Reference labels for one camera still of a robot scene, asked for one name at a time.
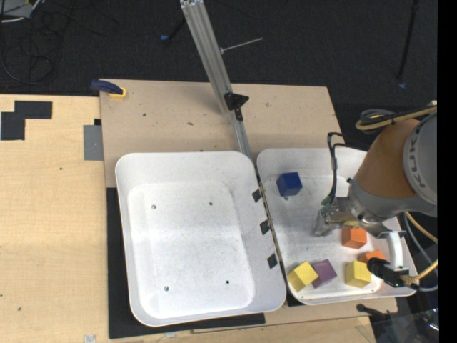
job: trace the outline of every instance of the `white tray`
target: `white tray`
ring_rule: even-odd
[[[348,148],[337,148],[338,186],[336,195],[345,197],[348,193],[347,178],[354,177],[366,152]],[[295,267],[329,259],[337,277],[328,284],[314,288],[312,284],[296,291],[290,284],[290,293],[304,304],[325,304],[330,302],[376,297],[404,297],[415,291],[408,287],[391,287],[382,279],[372,275],[371,283],[364,288],[348,286],[344,282],[344,267],[358,259],[365,252],[381,249],[389,260],[390,253],[385,239],[376,239],[370,234],[368,242],[360,249],[343,247],[341,229],[335,229],[325,237],[314,234],[314,225],[321,201],[330,191],[333,172],[330,151],[322,149],[267,149],[257,158],[258,172],[265,189],[266,202],[271,214],[279,253],[288,274]],[[292,197],[281,197],[276,180],[282,173],[298,172],[303,188]],[[384,225],[392,230],[400,230],[397,219],[389,219]],[[408,246],[404,239],[403,264],[415,275]]]
[[[162,326],[267,312],[286,298],[251,160],[236,151],[127,154],[116,165],[131,311]]]

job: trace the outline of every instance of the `blue cube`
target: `blue cube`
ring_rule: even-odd
[[[295,171],[293,173],[283,173],[276,181],[278,185],[279,194],[281,197],[295,196],[303,188],[301,185],[300,177]]]

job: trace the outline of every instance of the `black tape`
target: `black tape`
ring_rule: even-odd
[[[4,111],[1,113],[0,140],[24,140],[26,120],[22,113]]]
[[[260,189],[257,189],[253,194],[252,197],[254,198],[254,201],[257,203],[260,198],[262,198],[262,193],[260,192]]]
[[[270,266],[270,269],[278,264],[276,254],[274,254],[274,253],[271,256],[269,256],[267,260],[268,260],[268,265]]]
[[[268,220],[265,220],[260,224],[260,230],[262,230],[262,235],[265,235],[270,229],[270,225],[268,224]]]
[[[15,101],[14,111],[1,113],[0,140],[25,140],[26,119],[51,118],[51,101]]]

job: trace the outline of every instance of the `black mat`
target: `black mat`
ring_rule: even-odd
[[[121,215],[116,188],[108,188],[106,190],[106,202],[108,207],[109,337],[111,339],[175,332],[179,330],[265,324],[265,316],[263,314],[207,319],[200,322],[173,324],[165,327],[147,327],[138,322],[131,313],[129,304],[124,241],[122,238]]]

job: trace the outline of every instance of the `black tripod leg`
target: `black tripod leg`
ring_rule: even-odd
[[[405,70],[406,59],[408,58],[409,45],[411,43],[411,36],[413,35],[414,21],[416,19],[416,12],[419,10],[419,0],[413,1],[411,8],[411,18],[409,19],[408,35],[406,36],[405,47],[403,49],[403,57],[401,59],[400,69],[398,70],[397,80],[398,85],[404,89],[405,84],[403,82],[403,72]]]
[[[186,18],[182,18],[182,20],[178,23],[176,28],[170,33],[169,36],[162,35],[160,38],[163,43],[165,43],[167,46],[171,44],[171,40],[175,37],[175,35],[178,34],[178,32],[181,30],[183,25],[186,23]]]

